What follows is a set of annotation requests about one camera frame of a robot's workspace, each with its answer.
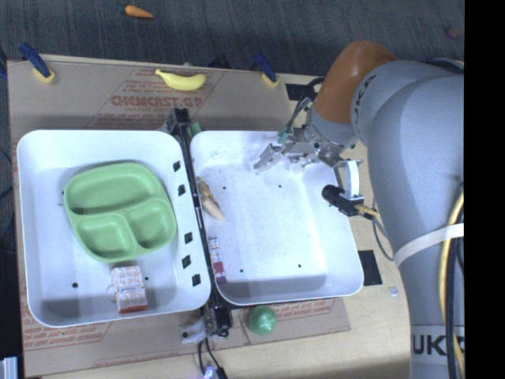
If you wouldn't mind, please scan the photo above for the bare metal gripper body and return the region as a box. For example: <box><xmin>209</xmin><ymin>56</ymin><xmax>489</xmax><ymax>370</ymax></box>
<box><xmin>280</xmin><ymin>126</ymin><xmax>358</xmax><ymax>169</ymax></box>

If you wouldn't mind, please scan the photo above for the white plastic tray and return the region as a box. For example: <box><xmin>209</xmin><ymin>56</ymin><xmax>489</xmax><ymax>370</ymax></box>
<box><xmin>189</xmin><ymin>129</ymin><xmax>365</xmax><ymax>306</ymax></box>
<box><xmin>16</xmin><ymin>129</ymin><xmax>212</xmax><ymax>328</ymax></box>

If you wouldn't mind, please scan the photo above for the beige toy food piece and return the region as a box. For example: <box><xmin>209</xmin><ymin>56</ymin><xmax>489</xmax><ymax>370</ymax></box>
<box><xmin>196</xmin><ymin>176</ymin><xmax>226</xmax><ymax>223</ymax></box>

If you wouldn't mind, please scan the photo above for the thin black and white rod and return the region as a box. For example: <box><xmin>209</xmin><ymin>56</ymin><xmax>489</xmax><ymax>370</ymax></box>
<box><xmin>177</xmin><ymin>126</ymin><xmax>223</xmax><ymax>345</ymax></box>

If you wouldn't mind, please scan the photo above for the white and maroon carton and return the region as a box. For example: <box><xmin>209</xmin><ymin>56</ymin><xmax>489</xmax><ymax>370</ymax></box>
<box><xmin>207</xmin><ymin>236</ymin><xmax>229</xmax><ymax>286</ymax></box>

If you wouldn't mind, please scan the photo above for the yellow banana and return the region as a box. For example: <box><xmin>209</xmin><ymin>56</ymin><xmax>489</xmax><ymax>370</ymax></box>
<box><xmin>154</xmin><ymin>68</ymin><xmax>208</xmax><ymax>92</ymax></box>

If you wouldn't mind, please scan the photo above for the brown cardboard board, red print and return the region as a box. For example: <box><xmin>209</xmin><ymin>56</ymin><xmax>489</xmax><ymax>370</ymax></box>
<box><xmin>6</xmin><ymin>53</ymin><xmax>352</xmax><ymax>370</ymax></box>

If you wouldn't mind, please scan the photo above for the green divided plate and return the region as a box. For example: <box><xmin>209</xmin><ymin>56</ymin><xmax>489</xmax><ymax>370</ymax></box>
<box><xmin>62</xmin><ymin>162</ymin><xmax>178</xmax><ymax>263</ymax></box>

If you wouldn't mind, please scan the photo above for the green round toy fruit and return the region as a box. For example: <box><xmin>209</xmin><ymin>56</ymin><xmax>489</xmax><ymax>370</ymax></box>
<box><xmin>247</xmin><ymin>304</ymin><xmax>278</xmax><ymax>336</ymax></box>

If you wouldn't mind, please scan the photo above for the orange and white carton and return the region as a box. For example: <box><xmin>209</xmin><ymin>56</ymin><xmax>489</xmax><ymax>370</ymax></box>
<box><xmin>105</xmin><ymin>265</ymin><xmax>150</xmax><ymax>315</ymax></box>

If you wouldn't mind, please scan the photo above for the orange carrot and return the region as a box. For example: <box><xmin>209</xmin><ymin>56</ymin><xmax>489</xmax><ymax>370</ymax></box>
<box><xmin>119</xmin><ymin>5</ymin><xmax>155</xmax><ymax>20</ymax></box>

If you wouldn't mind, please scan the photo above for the black cylinder on white bracket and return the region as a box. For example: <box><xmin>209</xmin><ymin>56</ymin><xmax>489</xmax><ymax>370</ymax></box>
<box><xmin>321</xmin><ymin>159</ymin><xmax>366</xmax><ymax>217</ymax></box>

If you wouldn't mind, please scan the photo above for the black block with thin wires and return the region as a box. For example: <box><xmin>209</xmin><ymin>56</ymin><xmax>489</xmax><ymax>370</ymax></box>
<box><xmin>172</xmin><ymin>107</ymin><xmax>193</xmax><ymax>134</ymax></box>
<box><xmin>212</xmin><ymin>305</ymin><xmax>234</xmax><ymax>337</ymax></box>

